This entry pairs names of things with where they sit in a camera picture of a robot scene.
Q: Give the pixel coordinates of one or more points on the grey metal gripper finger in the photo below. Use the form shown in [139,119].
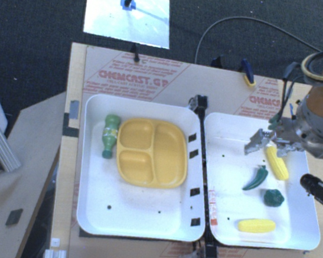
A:
[284,151]
[255,142]

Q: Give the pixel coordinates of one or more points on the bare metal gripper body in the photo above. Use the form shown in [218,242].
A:
[296,135]

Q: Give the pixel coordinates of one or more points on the yellow corn cob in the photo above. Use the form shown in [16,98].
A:
[278,165]
[256,226]

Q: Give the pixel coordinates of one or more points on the green chili pepper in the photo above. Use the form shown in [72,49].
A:
[257,180]

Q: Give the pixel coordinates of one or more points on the dark green bell pepper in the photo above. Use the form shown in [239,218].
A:
[274,198]

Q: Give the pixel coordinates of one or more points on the white plastic tray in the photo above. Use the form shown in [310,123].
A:
[136,205]
[230,191]

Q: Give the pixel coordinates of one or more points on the thin black and white rod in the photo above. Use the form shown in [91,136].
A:
[204,164]

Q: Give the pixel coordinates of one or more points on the yellow divided plate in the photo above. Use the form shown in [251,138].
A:
[152,154]

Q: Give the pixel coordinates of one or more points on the brown cardboard board red print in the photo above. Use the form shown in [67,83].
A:
[171,79]

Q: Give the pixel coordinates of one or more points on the green plastic bottle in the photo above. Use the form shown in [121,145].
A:
[110,136]

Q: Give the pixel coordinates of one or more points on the black cylinder on white bracket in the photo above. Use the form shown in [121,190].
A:
[322,183]

